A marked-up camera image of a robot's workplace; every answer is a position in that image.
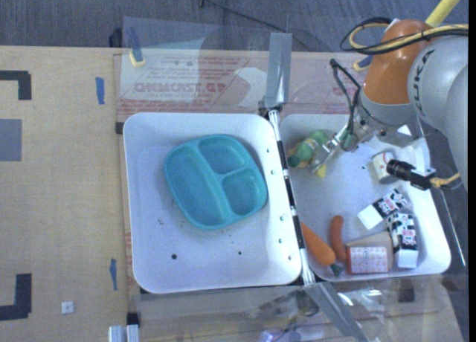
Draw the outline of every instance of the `wooden table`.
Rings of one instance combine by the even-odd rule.
[[[18,80],[0,79],[0,137],[2,130],[13,134],[15,149],[6,153],[0,139],[0,341],[107,341],[110,326],[126,325],[138,288],[126,258],[115,131],[120,55],[111,48],[0,47],[0,71],[31,78],[30,97]],[[30,283],[30,303],[17,286],[22,280],[26,294]],[[388,322],[425,324],[410,341],[459,340],[441,288],[441,312]],[[62,314],[70,302],[73,312]],[[391,325],[389,333],[399,335]]]

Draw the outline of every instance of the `blue tape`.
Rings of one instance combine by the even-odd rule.
[[[104,102],[104,79],[102,77],[96,78],[96,95],[97,95],[97,102],[100,106],[106,104]]]
[[[139,37],[135,32],[135,29],[131,26],[130,28],[126,29],[127,40],[130,43],[130,47],[132,48],[132,55],[137,63],[144,61],[144,57],[142,56],[141,44],[139,42]]]
[[[357,62],[357,65],[360,67],[360,68],[366,68],[367,66],[369,66],[372,62],[372,59],[373,59],[373,56],[372,55],[368,55],[367,57],[365,57],[363,60],[361,60],[360,62]]]
[[[118,291],[118,268],[116,266],[116,259],[111,259],[111,264],[109,265],[109,273],[112,278],[112,287],[115,291]]]
[[[0,119],[0,161],[22,160],[22,120]]]

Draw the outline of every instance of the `yellow cable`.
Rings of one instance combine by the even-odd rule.
[[[365,71],[365,70],[367,70],[367,69],[370,67],[370,65],[365,65],[364,67],[361,67],[361,66],[359,65],[360,62],[361,62],[361,61],[356,60],[356,61],[352,64],[353,69],[356,70],[357,72]]]
[[[453,181],[456,181],[461,175],[457,172],[455,175],[453,175],[450,178],[430,178],[431,186],[433,187],[441,187],[444,185],[447,185]]]
[[[440,25],[458,2],[459,0],[441,0],[425,22],[433,27]]]
[[[403,47],[403,45],[412,42],[414,40],[418,39],[424,39],[427,36],[437,36],[439,33],[442,33],[444,31],[448,30],[468,30],[469,26],[468,25],[446,25],[446,26],[440,26],[438,28],[433,28],[429,30],[422,31],[420,33],[415,33],[415,34],[410,34],[408,36],[403,36],[399,37],[398,39],[394,39],[393,41],[390,41],[388,43],[385,43],[384,45],[376,45],[375,47],[369,47],[369,46],[363,46],[358,44],[357,42],[354,41],[354,38],[357,33],[360,31],[366,29],[366,28],[375,28],[375,27],[387,27],[386,24],[382,23],[370,23],[366,24],[363,26],[359,26],[356,28],[350,35],[349,35],[349,43],[352,46],[353,49],[356,51],[359,51],[361,49],[366,49],[366,51],[369,52],[375,52],[375,51],[386,51],[390,48],[394,47]]]

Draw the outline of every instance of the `clear plastic sheet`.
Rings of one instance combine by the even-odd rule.
[[[435,321],[447,321],[448,296],[440,278],[405,280],[334,286],[369,341],[402,341],[404,337],[415,342],[444,341],[436,336],[439,331],[425,329]],[[342,335],[302,286],[142,294],[133,298],[132,305],[141,314],[144,341],[355,340]],[[454,341],[461,341],[457,329],[449,332],[455,333]],[[426,339],[432,333],[435,339]]]
[[[256,113],[266,90],[271,33],[125,18],[118,121],[137,112]],[[300,40],[292,35],[294,50]],[[345,96],[333,82],[329,60],[334,56],[293,53],[289,104],[294,113],[348,113]],[[339,58],[348,68],[354,60],[351,54]],[[356,73],[360,82],[364,76]]]

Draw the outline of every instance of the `black cable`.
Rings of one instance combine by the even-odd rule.
[[[347,102],[349,103],[349,120],[347,121],[347,131],[349,132],[349,135],[353,135],[354,131],[354,113],[356,111],[356,106],[357,106],[357,101],[358,101],[358,94],[360,93],[362,87],[360,84],[358,84],[357,80],[347,71],[346,68],[344,68],[342,65],[340,65],[335,59],[331,59],[329,61],[333,73],[334,73],[334,79],[341,88],[341,90],[344,92],[344,94],[347,97]],[[342,84],[342,81],[339,79],[337,70],[341,70],[344,74],[347,75],[347,77],[350,79],[350,81],[356,86],[357,90],[353,95],[352,102],[350,101],[350,96],[347,90],[344,87],[344,84]]]
[[[279,335],[277,336],[276,339],[274,339],[274,337],[273,337],[273,339],[271,339],[271,342],[278,342],[278,341],[289,331],[289,329],[290,329],[290,326],[286,327],[286,328],[281,332],[281,334],[279,334]]]
[[[220,9],[224,10],[224,11],[227,11],[229,13],[233,13],[237,16],[241,16],[243,18],[246,18],[246,19],[249,19],[250,21],[253,21],[253,22],[257,22],[257,23],[260,23],[262,25],[265,25],[267,26],[268,28],[271,28],[271,29],[275,29],[277,31],[280,31],[281,33],[287,33],[286,29],[280,27],[280,26],[277,26],[277,25],[274,25],[270,22],[267,22],[267,21],[264,21],[262,19],[258,19],[256,17],[253,17],[253,16],[250,16],[246,13],[243,13],[243,12],[239,12],[238,10],[235,10],[235,9],[232,9],[231,7],[227,6],[227,5],[224,5],[224,4],[220,4],[219,2],[216,2],[216,1],[213,1],[213,0],[204,0],[204,2],[207,2],[208,4],[212,4],[213,6],[216,6],[216,7],[219,7]],[[308,45],[306,45],[304,42],[300,41],[294,34],[293,34],[293,39],[296,40],[298,43],[300,43],[303,47],[305,47],[308,51],[313,51]]]
[[[364,21],[360,22],[359,24],[357,24],[356,26],[354,26],[345,36],[344,38],[341,40],[341,43],[339,44],[339,47],[341,48],[341,50],[343,51],[355,51],[353,48],[349,49],[349,48],[344,48],[344,43],[347,41],[347,39],[349,38],[350,34],[352,34],[352,32],[361,27],[361,26],[365,26],[365,25],[368,25],[370,23],[379,23],[379,24],[386,24],[386,25],[389,25],[390,23],[392,22],[391,19],[387,18],[387,17],[372,17],[372,18],[369,18],[369,19],[365,19]]]
[[[385,45],[390,44],[392,42],[395,42],[396,40],[399,40],[399,39],[404,39],[404,38],[408,38],[408,37],[411,37],[411,36],[415,36],[419,33],[413,33],[413,34],[408,34],[408,35],[404,35],[404,36],[398,36],[398,37],[389,39],[389,40],[384,41],[384,42],[376,43],[375,45],[365,46],[363,48],[353,48],[353,47],[345,48],[344,47],[344,43],[347,41],[350,34],[354,30],[356,30],[358,28],[365,29],[365,25],[368,25],[370,23],[373,23],[373,24],[382,23],[382,24],[389,25],[391,23],[391,20],[388,19],[388,18],[385,18],[385,17],[375,17],[375,18],[371,18],[371,19],[366,19],[363,22],[359,23],[358,25],[354,26],[353,29],[350,30],[345,35],[345,37],[342,39],[342,41],[339,45],[341,50],[343,50],[343,51],[357,51],[360,54],[364,54],[364,55],[380,55],[380,54],[386,54],[386,53],[389,53],[391,51],[398,50],[400,48],[403,48],[403,47],[408,46],[408,45],[412,45],[412,44],[417,43],[417,42],[421,42],[421,41],[424,41],[424,40],[428,41],[428,40],[430,40],[434,37],[438,37],[438,36],[451,36],[451,35],[468,36],[469,35],[469,30],[468,29],[456,29],[456,28],[454,28],[454,29],[442,30],[442,31],[434,33],[434,34],[427,34],[427,35],[425,35],[423,32],[419,32],[419,33],[422,34],[422,37],[419,38],[419,39],[413,39],[413,40],[410,40],[410,41],[407,41],[407,42],[403,42],[401,45],[396,45],[396,46],[393,46],[391,48],[386,48],[384,50],[379,50],[379,51],[374,51],[372,49],[377,48],[377,47],[381,47],[381,46],[385,46]]]
[[[401,45],[396,45],[396,46],[393,46],[392,48],[386,48],[384,50],[379,50],[379,51],[369,51],[371,50],[372,48],[375,48],[375,47],[379,47],[379,46],[384,46],[388,43],[392,43],[398,39],[402,39],[402,38],[407,38],[407,37],[410,37],[410,36],[414,36],[414,35],[417,35],[419,33],[413,33],[413,34],[408,34],[406,36],[398,36],[396,38],[393,38],[393,39],[389,39],[388,41],[385,41],[385,42],[380,42],[380,43],[377,43],[375,45],[371,45],[371,46],[365,46],[363,48],[358,48],[358,49],[355,49],[355,48],[348,48],[348,49],[345,49],[345,48],[342,48],[342,50],[344,51],[357,51],[358,53],[360,54],[364,54],[364,55],[381,55],[381,54],[386,54],[386,53],[390,53],[391,51],[395,51],[395,50],[398,50],[400,48],[403,48],[405,46],[409,46],[409,45],[412,45],[414,43],[417,43],[417,42],[421,42],[421,41],[424,41],[424,40],[427,40],[427,39],[431,39],[431,38],[436,38],[438,36],[468,36],[469,35],[469,31],[466,30],[466,29],[451,29],[451,30],[444,30],[444,31],[441,31],[439,33],[435,33],[435,34],[429,34],[429,35],[426,35],[425,38],[419,38],[419,39],[412,39],[411,41],[407,41],[407,42],[403,42]]]
[[[453,186],[448,186],[447,184],[444,184],[439,188],[443,191],[453,191],[459,189],[461,186],[463,186],[463,181],[460,181],[459,183],[454,184]]]

